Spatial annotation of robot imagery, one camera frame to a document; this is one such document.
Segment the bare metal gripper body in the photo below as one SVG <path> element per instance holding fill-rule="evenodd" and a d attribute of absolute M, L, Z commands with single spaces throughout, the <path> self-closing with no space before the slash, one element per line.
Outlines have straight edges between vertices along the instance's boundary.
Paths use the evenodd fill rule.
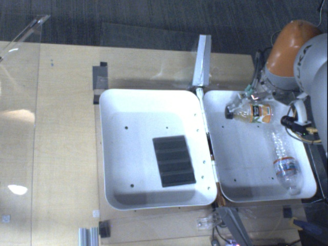
<path fill-rule="evenodd" d="M 265 79 L 254 79 L 241 94 L 251 95 L 257 93 L 259 95 L 259 101 L 272 98 L 272 94 L 275 91 L 275 87 L 270 83 L 269 80 Z"/>

